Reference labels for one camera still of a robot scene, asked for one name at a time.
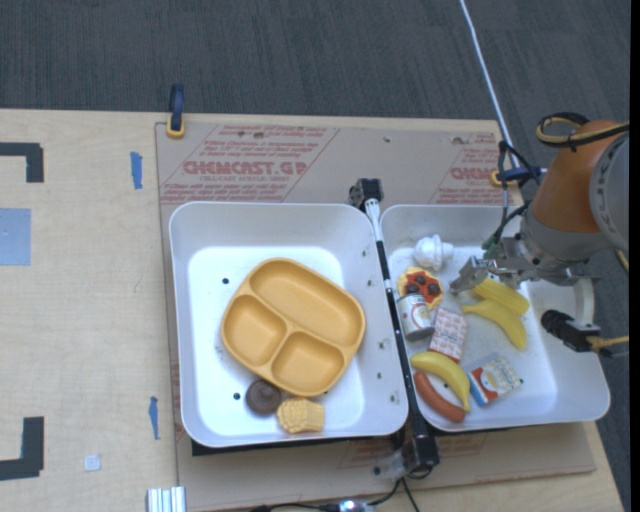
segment gray floor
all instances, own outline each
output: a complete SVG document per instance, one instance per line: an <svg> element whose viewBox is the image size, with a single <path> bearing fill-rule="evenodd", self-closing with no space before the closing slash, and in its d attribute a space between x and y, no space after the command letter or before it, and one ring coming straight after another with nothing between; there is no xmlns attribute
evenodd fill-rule
<svg viewBox="0 0 640 512"><path fill-rule="evenodd" d="M164 111L182 82L189 112L503 120L546 166L541 117L629 119L630 47L631 0L0 0L0 108ZM628 274L589 266L602 335L628 334ZM603 367L629 511L629 359Z"/></svg>

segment toy pizza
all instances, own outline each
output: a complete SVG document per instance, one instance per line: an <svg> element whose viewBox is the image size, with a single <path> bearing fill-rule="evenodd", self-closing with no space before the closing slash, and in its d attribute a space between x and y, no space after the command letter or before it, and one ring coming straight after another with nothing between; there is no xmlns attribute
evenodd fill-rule
<svg viewBox="0 0 640 512"><path fill-rule="evenodd" d="M438 307L444 296L440 280L420 267L409 267L405 270L396 281L396 286L401 297L410 293L421 293L429 310Z"/></svg>

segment table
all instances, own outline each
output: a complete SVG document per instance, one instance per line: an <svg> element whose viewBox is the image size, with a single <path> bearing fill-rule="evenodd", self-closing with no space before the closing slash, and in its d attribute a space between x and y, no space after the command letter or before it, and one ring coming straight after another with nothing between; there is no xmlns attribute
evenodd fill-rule
<svg viewBox="0 0 640 512"><path fill-rule="evenodd" d="M44 149L44 182L0 157L0 208L30 210L29 264L0 265L0 461L44 417L44 469L0 481L3 510L144 509L177 484L154 126L165 113L0 110L0 142ZM191 114L228 123L443 130L491 121ZM143 186L131 176L142 158ZM158 439L149 406L156 400ZM593 422L595 471L415 491L423 510L622 510ZM87 456L99 455L92 471ZM407 510L403 492L379 510Z"/></svg>

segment yellow banana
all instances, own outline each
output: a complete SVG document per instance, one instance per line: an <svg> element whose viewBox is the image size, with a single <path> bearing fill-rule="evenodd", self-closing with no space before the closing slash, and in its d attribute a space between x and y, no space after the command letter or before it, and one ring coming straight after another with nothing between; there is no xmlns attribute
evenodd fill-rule
<svg viewBox="0 0 640 512"><path fill-rule="evenodd" d="M491 299L507 306L517 315L524 315L529 309L529 301L516 290L487 277L480 284L473 287L473 291L483 299Z"/></svg>
<svg viewBox="0 0 640 512"><path fill-rule="evenodd" d="M524 324L518 315L501 303L491 299L484 299L470 305L462 305L463 313L474 313L498 324L511 343L518 349L524 350L527 346L527 333Z"/></svg>
<svg viewBox="0 0 640 512"><path fill-rule="evenodd" d="M469 377L453 359L439 352L427 350L413 355L410 362L414 368L440 377L460 399L462 408L467 412L471 410L471 405L469 404L469 391L471 389Z"/></svg>

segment soda can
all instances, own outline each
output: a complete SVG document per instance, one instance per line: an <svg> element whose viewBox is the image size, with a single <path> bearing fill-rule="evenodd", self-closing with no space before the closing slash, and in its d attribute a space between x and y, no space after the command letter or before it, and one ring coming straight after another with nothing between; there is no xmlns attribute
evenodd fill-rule
<svg viewBox="0 0 640 512"><path fill-rule="evenodd" d="M410 293L397 302L402 332L407 341L428 338L435 330L431 323L427 301L421 293Z"/></svg>

